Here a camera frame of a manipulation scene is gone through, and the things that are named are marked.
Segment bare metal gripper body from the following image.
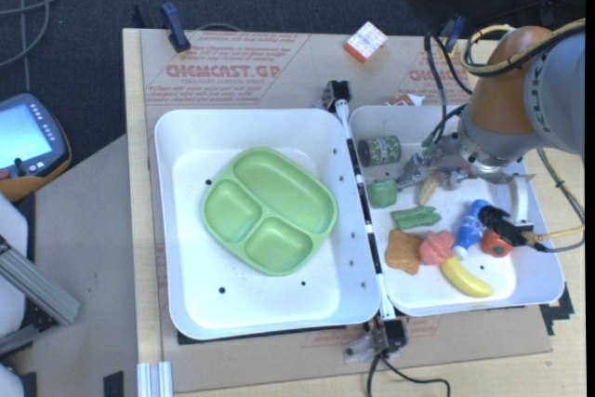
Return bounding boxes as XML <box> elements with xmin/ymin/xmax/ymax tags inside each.
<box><xmin>416</xmin><ymin>133</ymin><xmax>513</xmax><ymax>178</ymax></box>

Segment pale yellow toy corn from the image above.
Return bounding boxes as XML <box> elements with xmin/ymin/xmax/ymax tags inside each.
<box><xmin>416</xmin><ymin>171</ymin><xmax>443</xmax><ymax>206</ymax></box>

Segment green patterned can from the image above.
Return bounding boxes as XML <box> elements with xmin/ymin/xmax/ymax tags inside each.
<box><xmin>356</xmin><ymin>135</ymin><xmax>403</xmax><ymax>168</ymax></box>

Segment green toy pepper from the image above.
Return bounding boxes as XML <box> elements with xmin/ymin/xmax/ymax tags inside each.
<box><xmin>365</xmin><ymin>179</ymin><xmax>400</xmax><ymax>209</ymax></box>

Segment green toy beans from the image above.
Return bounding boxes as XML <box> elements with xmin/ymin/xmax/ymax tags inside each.
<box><xmin>390</xmin><ymin>205</ymin><xmax>443</xmax><ymax>231</ymax></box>

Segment blue and white bottle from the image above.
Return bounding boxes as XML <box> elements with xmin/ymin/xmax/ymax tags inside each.
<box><xmin>451</xmin><ymin>198</ymin><xmax>493</xmax><ymax>260</ymax></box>

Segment pink toy ice cream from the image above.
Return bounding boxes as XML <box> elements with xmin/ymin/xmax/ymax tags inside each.
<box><xmin>418</xmin><ymin>230</ymin><xmax>457</xmax><ymax>267</ymax></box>

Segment orange and white packet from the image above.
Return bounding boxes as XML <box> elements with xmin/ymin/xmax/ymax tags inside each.
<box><xmin>388</xmin><ymin>93</ymin><xmax>427</xmax><ymax>108</ymax></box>

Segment thin black and white rod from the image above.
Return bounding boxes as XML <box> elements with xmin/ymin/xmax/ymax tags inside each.
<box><xmin>335</xmin><ymin>99</ymin><xmax>397</xmax><ymax>320</ymax></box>

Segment orange toy tomato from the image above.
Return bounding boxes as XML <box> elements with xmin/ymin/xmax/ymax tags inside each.
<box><xmin>481</xmin><ymin>228</ymin><xmax>515</xmax><ymax>258</ymax></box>

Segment orange toy biscuit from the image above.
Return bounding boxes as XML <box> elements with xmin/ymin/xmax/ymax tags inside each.
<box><xmin>384</xmin><ymin>228</ymin><xmax>425</xmax><ymax>276</ymax></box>

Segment yellow banana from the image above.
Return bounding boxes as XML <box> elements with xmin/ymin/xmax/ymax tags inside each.
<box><xmin>439</xmin><ymin>256</ymin><xmax>495</xmax><ymax>298</ymax></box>

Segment white plastic tray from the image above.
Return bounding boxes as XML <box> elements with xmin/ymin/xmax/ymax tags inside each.
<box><xmin>348</xmin><ymin>104</ymin><xmax>566</xmax><ymax>318</ymax></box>
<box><xmin>153</xmin><ymin>108</ymin><xmax>383</xmax><ymax>341</ymax></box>

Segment orange and white carton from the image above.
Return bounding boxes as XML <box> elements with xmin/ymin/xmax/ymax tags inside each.
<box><xmin>343</xmin><ymin>20</ymin><xmax>389</xmax><ymax>64</ymax></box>

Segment green divided plate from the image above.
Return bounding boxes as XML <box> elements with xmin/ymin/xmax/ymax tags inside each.
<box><xmin>200</xmin><ymin>146</ymin><xmax>338</xmax><ymax>278</ymax></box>

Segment brown cardboard board red print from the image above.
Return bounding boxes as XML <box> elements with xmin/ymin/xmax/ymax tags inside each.
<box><xmin>139</xmin><ymin>30</ymin><xmax>554</xmax><ymax>394</ymax></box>

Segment black cylinder on white bracket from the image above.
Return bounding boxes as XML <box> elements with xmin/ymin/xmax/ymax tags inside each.
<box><xmin>477</xmin><ymin>174</ymin><xmax>536</xmax><ymax>248</ymax></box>

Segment black block with thin wires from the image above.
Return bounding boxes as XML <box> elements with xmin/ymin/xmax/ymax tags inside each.
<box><xmin>366</xmin><ymin>318</ymin><xmax>410</xmax><ymax>360</ymax></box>
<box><xmin>320</xmin><ymin>79</ymin><xmax>352</xmax><ymax>112</ymax></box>

